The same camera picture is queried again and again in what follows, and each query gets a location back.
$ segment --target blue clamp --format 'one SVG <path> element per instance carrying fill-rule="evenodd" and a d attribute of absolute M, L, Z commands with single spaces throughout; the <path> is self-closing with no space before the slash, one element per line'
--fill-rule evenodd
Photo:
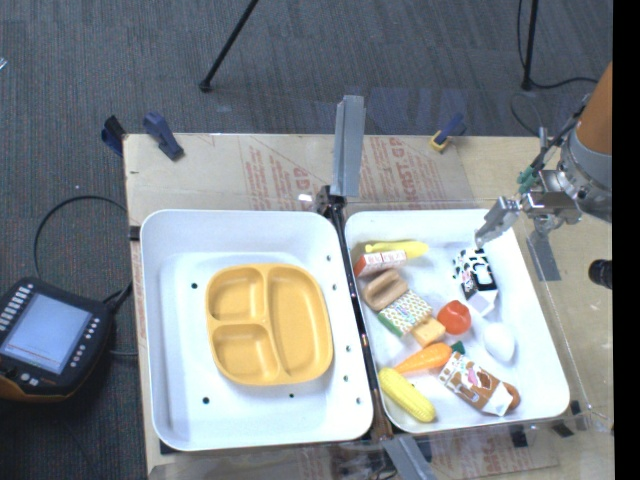
<path fill-rule="evenodd" d="M 148 134 L 160 139 L 160 149 L 171 160 L 175 160 L 184 154 L 184 149 L 176 141 L 167 121 L 161 114 L 153 110 L 148 112 L 144 116 L 142 125 Z"/>
<path fill-rule="evenodd" d="M 126 134 L 116 116 L 111 116 L 104 123 L 102 142 L 113 149 L 118 156 L 122 156 L 122 139 Z"/>

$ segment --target toy egg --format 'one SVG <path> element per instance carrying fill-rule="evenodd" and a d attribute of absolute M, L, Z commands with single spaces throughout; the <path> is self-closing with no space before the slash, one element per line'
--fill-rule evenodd
<path fill-rule="evenodd" d="M 482 333 L 482 340 L 487 352 L 496 359 L 506 363 L 513 357 L 516 340 L 506 325 L 500 322 L 487 325 Z"/>

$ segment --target divided plate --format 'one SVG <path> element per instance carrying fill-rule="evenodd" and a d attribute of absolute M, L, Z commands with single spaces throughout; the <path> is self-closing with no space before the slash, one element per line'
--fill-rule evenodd
<path fill-rule="evenodd" d="M 315 379 L 331 364 L 331 324 L 306 270 L 257 263 L 220 270 L 206 292 L 213 360 L 232 381 L 254 386 Z"/>

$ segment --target wooden table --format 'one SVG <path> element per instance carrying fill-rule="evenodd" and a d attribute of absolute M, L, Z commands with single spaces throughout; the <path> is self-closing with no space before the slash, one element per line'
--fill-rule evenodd
<path fill-rule="evenodd" d="M 133 229 L 152 212 L 165 208 L 304 210 L 308 205 L 304 200 L 332 181 L 333 136 L 175 135 L 185 150 L 185 156 L 177 161 L 165 156 L 149 135 L 128 135 L 124 140 Z M 361 200 L 406 201 L 408 207 L 420 201 L 467 201 L 488 209 L 499 195 L 511 196 L 516 191 L 516 176 L 538 150 L 538 141 L 532 138 L 454 137 L 438 153 L 428 140 L 421 136 L 365 136 Z M 613 477 L 612 291 L 588 278 L 592 261 L 612 257 L 611 225 L 585 215 L 577 225 L 551 232 L 549 242 L 561 280 L 549 282 L 539 281 L 527 249 L 531 221 L 521 216 L 514 230 L 558 348 L 572 400 L 582 413 L 573 416 L 568 412 L 566 418 L 555 422 L 560 424 L 558 432 L 549 430 L 554 422 L 527 425 L 529 455 L 524 458 L 510 457 L 509 450 L 471 449 L 473 457 L 465 458 L 467 462 L 461 465 L 459 454 L 466 453 L 464 436 L 459 442 L 455 437 L 455 446 L 447 441 L 449 449 L 444 452 L 453 460 L 447 465 L 447 457 L 436 453 L 434 472 L 438 478 L 501 473 L 509 474 L 510 479 Z M 150 478 L 183 478 L 187 471 L 193 475 L 189 478 L 207 478 L 214 469 L 216 478 L 249 475 L 257 464 L 257 451 L 248 455 L 246 450 L 222 455 L 160 452 L 151 419 L 139 242 L 131 242 L 131 255 Z M 565 429 L 571 435 L 560 437 Z M 263 452 L 261 478 L 331 478 L 336 462 L 332 458 L 335 449 L 330 446 Z"/>

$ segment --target tripod leg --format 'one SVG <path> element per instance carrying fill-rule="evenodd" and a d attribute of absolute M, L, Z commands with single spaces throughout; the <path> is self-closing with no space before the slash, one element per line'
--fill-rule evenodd
<path fill-rule="evenodd" d="M 247 8 L 245 9 L 244 13 L 240 17 L 240 21 L 238 21 L 238 24 L 236 25 L 236 28 L 234 28 L 233 32 L 231 32 L 231 35 L 229 36 L 229 39 L 227 39 L 227 42 L 225 43 L 225 45 L 223 46 L 222 50 L 218 54 L 218 58 L 213 63 L 213 66 L 211 66 L 211 69 L 209 70 L 209 73 L 207 73 L 207 76 L 204 78 L 204 80 L 202 80 L 202 82 L 200 82 L 199 87 L 200 87 L 200 90 L 202 92 L 211 92 L 211 90 L 212 90 L 211 89 L 211 80 L 213 79 L 213 76 L 216 74 L 216 71 L 218 71 L 218 68 L 220 67 L 220 64 L 222 64 L 222 61 L 227 56 L 227 53 L 231 49 L 231 46 L 233 45 L 234 41 L 236 40 L 236 37 L 238 37 L 238 34 L 240 34 L 240 31 L 242 30 L 242 28 L 244 27 L 244 24 L 249 19 L 249 16 L 251 16 L 251 13 L 253 12 L 253 8 L 256 6 L 258 1 L 259 0 L 251 0 L 251 2 L 249 2 L 249 5 L 247 6 Z"/>
<path fill-rule="evenodd" d="M 525 91 L 531 90 L 533 83 L 531 82 L 531 57 L 533 56 L 533 39 L 536 34 L 536 20 L 538 18 L 538 0 L 531 1 L 531 16 L 529 18 L 529 39 L 527 42 L 527 58 L 524 62 L 524 78 L 522 79 L 522 87 Z"/>

